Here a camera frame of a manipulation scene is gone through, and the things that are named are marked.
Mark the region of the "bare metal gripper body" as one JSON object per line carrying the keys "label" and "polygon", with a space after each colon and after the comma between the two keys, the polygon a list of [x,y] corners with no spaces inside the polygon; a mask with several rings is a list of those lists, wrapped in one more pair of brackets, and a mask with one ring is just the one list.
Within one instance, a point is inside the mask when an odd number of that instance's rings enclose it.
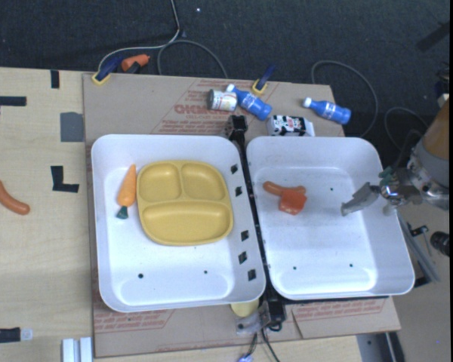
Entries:
{"label": "bare metal gripper body", "polygon": [[427,203],[449,210],[449,190],[417,161],[406,167],[389,166],[378,175],[381,195],[393,206]]}

